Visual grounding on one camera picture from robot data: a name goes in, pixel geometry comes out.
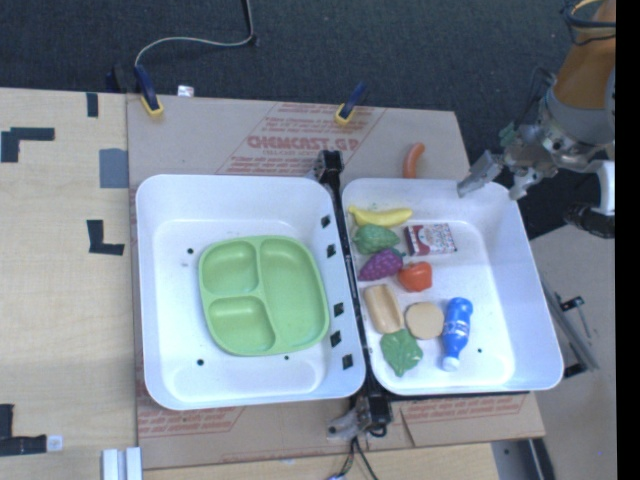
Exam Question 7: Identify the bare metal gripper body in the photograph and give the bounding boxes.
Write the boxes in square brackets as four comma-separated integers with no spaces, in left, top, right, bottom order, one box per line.
[501,122,597,180]

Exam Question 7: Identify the orange sausage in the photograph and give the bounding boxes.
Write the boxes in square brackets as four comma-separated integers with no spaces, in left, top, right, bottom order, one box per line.
[402,142,427,179]

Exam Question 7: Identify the red and white carton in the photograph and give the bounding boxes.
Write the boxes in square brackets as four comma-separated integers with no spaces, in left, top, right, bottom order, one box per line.
[402,222,459,257]

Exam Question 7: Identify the white plastic tray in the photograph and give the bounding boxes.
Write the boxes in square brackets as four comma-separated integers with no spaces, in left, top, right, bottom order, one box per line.
[134,173,368,412]
[341,177,566,397]

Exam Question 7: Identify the yellow banana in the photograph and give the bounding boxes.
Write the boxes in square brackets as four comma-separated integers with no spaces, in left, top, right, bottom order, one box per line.
[347,204,415,228]

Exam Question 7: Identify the orange bell pepper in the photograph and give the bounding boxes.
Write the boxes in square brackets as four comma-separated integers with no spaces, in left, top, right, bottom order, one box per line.
[397,260,434,293]

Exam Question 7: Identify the green toy strawberry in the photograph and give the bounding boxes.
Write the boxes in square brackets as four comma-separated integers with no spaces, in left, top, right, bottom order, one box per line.
[351,224,401,256]

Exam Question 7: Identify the purple grapes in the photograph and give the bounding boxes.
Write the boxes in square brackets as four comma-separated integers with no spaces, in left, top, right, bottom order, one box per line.
[357,247,407,282]

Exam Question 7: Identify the blue bottle white cap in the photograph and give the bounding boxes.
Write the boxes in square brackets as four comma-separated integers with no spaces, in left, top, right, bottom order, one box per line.
[441,296,474,372]

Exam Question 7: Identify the round tan biscuit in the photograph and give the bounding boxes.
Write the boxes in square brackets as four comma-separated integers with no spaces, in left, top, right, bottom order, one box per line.
[404,301,446,341]

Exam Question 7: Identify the thin black and white rod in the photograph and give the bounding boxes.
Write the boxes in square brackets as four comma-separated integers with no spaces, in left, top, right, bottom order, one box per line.
[326,180,375,443]

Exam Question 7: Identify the tan hot dog bun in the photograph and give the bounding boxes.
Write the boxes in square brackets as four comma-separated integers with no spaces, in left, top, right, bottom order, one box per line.
[363,283,405,335]

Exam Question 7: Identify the green lettuce leaf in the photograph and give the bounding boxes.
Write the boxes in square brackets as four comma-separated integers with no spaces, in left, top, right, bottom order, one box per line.
[379,328,424,378]

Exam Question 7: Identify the green divided plate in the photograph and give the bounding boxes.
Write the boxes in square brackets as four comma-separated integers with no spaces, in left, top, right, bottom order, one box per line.
[197,235,331,358]

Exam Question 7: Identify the brown cardboard board red print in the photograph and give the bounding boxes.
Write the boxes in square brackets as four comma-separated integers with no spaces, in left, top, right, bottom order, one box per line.
[125,93,547,471]

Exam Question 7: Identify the black cylinder on white bracket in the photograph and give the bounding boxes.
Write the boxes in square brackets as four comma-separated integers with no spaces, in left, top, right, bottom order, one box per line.
[563,159,617,240]

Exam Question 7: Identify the black block with thin wires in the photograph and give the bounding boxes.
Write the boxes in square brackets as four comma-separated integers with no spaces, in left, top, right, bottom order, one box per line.
[313,148,346,185]
[366,393,395,428]

